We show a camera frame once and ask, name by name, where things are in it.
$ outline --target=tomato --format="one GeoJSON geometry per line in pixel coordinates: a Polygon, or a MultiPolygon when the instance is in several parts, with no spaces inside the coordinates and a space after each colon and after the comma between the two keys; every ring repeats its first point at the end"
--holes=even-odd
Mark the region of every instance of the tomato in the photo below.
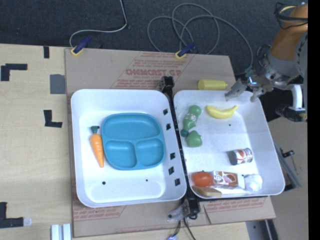
{"type": "Polygon", "coordinates": [[[213,182],[211,173],[199,171],[192,174],[192,181],[198,187],[208,187],[213,182]]]}

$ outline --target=cardboard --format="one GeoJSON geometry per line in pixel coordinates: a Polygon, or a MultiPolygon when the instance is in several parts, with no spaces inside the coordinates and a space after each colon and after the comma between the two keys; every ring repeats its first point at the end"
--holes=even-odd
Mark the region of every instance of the cardboard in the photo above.
{"type": "MultiPolygon", "coordinates": [[[[173,94],[196,90],[200,79],[235,83],[227,56],[187,54],[177,61],[173,53],[85,49],[74,57],[65,49],[66,93],[72,179],[73,236],[96,236],[124,232],[173,229],[167,213],[181,201],[123,205],[102,208],[84,206],[77,198],[73,157],[70,98],[80,89],[156,89],[162,76],[172,76],[173,94]]],[[[218,199],[200,202],[201,212],[190,226],[204,226],[275,218],[270,197],[218,199]]]]}

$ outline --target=wooden table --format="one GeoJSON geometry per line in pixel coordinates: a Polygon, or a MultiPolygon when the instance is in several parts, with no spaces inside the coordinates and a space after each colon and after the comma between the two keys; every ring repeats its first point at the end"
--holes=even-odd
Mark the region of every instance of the wooden table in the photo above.
{"type": "MultiPolygon", "coordinates": [[[[7,218],[31,218],[32,225],[0,229],[0,239],[50,239],[53,224],[72,224],[68,112],[65,94],[50,93],[50,75],[65,75],[65,48],[0,44],[0,65],[27,64],[0,81],[0,202],[7,218]],[[44,110],[62,127],[45,127],[44,110]]],[[[248,240],[245,222],[194,226],[196,239],[248,240]]],[[[81,239],[167,239],[173,229],[81,239]]],[[[182,228],[179,239],[190,239],[182,228]]]]}

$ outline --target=carrot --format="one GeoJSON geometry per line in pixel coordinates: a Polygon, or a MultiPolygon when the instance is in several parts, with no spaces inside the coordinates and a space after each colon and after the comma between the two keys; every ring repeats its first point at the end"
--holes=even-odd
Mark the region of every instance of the carrot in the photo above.
{"type": "Polygon", "coordinates": [[[90,136],[90,144],[101,168],[105,166],[104,163],[104,147],[102,144],[102,138],[98,134],[99,126],[91,126],[92,135],[90,136]]]}

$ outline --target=yellow banana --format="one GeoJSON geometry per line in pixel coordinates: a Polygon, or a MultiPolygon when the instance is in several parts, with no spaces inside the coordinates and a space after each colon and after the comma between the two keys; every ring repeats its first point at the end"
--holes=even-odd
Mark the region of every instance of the yellow banana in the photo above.
{"type": "Polygon", "coordinates": [[[210,106],[207,105],[205,107],[206,111],[209,113],[210,116],[217,118],[217,119],[226,119],[226,118],[230,118],[234,112],[236,111],[236,109],[238,108],[238,105],[234,105],[231,108],[227,108],[224,110],[220,110],[214,106],[210,106]]]}

